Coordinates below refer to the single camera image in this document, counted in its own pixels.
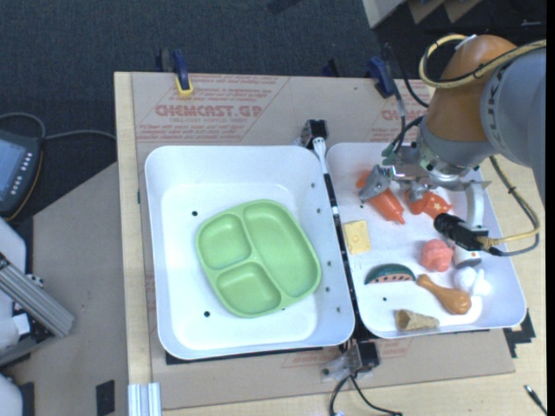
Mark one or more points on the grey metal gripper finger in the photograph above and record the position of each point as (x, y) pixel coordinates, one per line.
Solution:
(417, 192)
(376, 182)

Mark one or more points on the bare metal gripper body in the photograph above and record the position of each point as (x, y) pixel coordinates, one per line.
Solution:
(446, 177)

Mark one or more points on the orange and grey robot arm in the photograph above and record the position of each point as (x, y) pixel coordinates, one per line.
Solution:
(455, 102)

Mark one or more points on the orange toy bottle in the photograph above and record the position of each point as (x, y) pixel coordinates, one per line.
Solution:
(388, 204)

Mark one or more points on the thin black and white rod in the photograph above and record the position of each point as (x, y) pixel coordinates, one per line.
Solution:
(330, 193)

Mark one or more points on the yellow cheese wedge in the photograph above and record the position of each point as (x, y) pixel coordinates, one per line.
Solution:
(357, 237)

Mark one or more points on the white plastic tray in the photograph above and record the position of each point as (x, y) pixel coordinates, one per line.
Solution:
(173, 249)
(390, 245)

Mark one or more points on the pink lumpy toy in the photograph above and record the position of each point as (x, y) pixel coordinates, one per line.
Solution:
(437, 255)

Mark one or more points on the green watermelon slice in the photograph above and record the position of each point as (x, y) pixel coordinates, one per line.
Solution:
(390, 272)

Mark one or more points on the white lumpy toy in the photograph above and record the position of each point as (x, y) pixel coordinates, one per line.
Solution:
(470, 281)

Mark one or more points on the brown chicken drumstick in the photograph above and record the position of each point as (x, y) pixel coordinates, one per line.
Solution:
(453, 299)

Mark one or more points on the tan ice cream cone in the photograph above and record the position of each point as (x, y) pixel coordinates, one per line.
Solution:
(416, 320)

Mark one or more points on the green divided plate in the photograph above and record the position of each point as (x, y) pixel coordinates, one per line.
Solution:
(260, 258)

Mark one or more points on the brown cardboard board red print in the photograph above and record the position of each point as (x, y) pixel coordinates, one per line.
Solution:
(225, 111)

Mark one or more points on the black cylinder on white bracket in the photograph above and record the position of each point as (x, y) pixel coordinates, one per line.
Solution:
(459, 230)

